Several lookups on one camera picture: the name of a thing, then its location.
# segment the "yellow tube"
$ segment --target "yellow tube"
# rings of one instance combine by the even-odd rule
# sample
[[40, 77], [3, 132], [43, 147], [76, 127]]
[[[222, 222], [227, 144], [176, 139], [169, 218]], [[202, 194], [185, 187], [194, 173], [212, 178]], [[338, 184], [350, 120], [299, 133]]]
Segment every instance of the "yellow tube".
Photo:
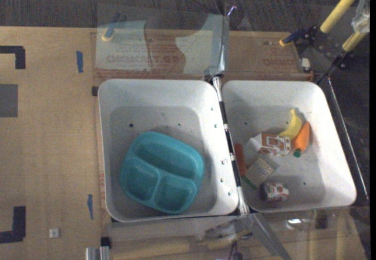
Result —
[[320, 30], [325, 34], [328, 34], [354, 1], [355, 0], [340, 0], [327, 19], [323, 22]]
[[344, 42], [342, 49], [351, 52], [368, 33], [355, 32]]

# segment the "toy banana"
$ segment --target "toy banana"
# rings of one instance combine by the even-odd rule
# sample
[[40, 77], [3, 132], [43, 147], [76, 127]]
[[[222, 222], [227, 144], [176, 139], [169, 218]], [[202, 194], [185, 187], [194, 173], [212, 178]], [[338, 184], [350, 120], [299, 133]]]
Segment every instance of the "toy banana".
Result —
[[299, 133], [301, 128], [301, 119], [296, 115], [295, 109], [291, 110], [291, 120], [288, 128], [281, 132], [279, 136], [287, 136], [290, 140], [293, 140]]

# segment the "teal divided plate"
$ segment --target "teal divided plate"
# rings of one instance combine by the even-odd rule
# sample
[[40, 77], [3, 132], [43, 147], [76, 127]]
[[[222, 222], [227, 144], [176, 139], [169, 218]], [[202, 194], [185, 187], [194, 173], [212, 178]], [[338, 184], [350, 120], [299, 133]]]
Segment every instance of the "teal divided plate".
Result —
[[145, 132], [131, 144], [120, 172], [124, 193], [153, 209], [180, 214], [199, 192], [202, 156], [191, 146], [158, 132]]

